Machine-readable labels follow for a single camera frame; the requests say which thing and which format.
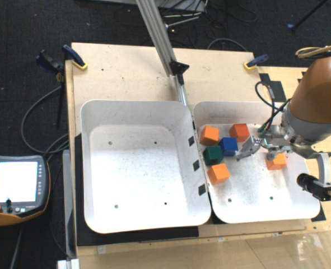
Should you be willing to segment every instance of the white screen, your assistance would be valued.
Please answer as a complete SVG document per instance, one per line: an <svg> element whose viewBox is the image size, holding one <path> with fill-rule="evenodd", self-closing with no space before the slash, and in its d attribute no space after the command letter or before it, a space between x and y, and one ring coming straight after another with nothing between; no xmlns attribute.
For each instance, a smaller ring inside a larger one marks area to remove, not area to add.
<svg viewBox="0 0 331 269"><path fill-rule="evenodd" d="M37 161L0 162L0 202L36 201Z"/></svg>

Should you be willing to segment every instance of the orange cube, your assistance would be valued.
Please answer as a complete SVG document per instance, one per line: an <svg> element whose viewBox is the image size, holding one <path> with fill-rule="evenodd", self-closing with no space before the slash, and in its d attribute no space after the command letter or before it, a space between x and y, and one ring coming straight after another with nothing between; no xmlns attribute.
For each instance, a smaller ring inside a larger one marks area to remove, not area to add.
<svg viewBox="0 0 331 269"><path fill-rule="evenodd" d="M216 164L208 170L208 177L212 185L227 181L230 177L226 164Z"/></svg>
<svg viewBox="0 0 331 269"><path fill-rule="evenodd" d="M245 123L235 123L230 129L231 137L236 137L237 142L244 142L250 136L248 126Z"/></svg>
<svg viewBox="0 0 331 269"><path fill-rule="evenodd" d="M200 143L206 146L215 146L219 140L219 129L211 126L205 126L200 134Z"/></svg>
<svg viewBox="0 0 331 269"><path fill-rule="evenodd" d="M276 158L273 160L267 160L266 157L265 160L266 160L267 169L269 170L282 169L286 165L286 157L285 154L282 152L277 154Z"/></svg>

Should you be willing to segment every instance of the blue cube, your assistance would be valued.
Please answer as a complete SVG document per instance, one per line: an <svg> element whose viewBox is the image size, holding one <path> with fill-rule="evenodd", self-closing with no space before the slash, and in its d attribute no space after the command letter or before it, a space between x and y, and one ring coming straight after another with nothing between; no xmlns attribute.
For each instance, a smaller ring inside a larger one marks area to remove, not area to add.
<svg viewBox="0 0 331 269"><path fill-rule="evenodd" d="M219 142L223 156L234 156L239 149L236 137L223 137Z"/></svg>

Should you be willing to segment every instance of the green cube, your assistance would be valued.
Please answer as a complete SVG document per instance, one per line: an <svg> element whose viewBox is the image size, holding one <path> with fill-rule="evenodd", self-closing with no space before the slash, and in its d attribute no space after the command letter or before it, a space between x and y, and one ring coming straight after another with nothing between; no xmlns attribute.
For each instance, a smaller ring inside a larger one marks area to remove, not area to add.
<svg viewBox="0 0 331 269"><path fill-rule="evenodd" d="M206 165L219 164L223 159L220 146L208 146L203 152L204 162Z"/></svg>

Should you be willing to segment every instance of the cube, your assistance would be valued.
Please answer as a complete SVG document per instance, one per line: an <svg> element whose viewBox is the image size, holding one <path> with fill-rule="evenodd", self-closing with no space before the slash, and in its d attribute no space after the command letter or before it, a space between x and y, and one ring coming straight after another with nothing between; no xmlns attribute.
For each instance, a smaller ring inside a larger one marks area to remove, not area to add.
<svg viewBox="0 0 331 269"><path fill-rule="evenodd" d="M245 123L235 123L230 129L231 137L236 137L237 142L244 142L250 136L248 126Z"/></svg>
<svg viewBox="0 0 331 269"><path fill-rule="evenodd" d="M230 177L226 164L216 164L209 168L208 177L212 185L220 184L227 181Z"/></svg>
<svg viewBox="0 0 331 269"><path fill-rule="evenodd" d="M219 142L219 146L223 156L234 156L239 149L235 137L223 137Z"/></svg>
<svg viewBox="0 0 331 269"><path fill-rule="evenodd" d="M277 154L277 156L273 160L266 160L266 166L269 170L276 170L276 169L282 169L286 165L286 157L285 154L280 152Z"/></svg>
<svg viewBox="0 0 331 269"><path fill-rule="evenodd" d="M206 165L219 164L222 159L222 151L219 146L208 146L203 152L204 162Z"/></svg>
<svg viewBox="0 0 331 269"><path fill-rule="evenodd" d="M200 134L199 142L205 146L215 146L219 141L219 129L211 126L205 126Z"/></svg>

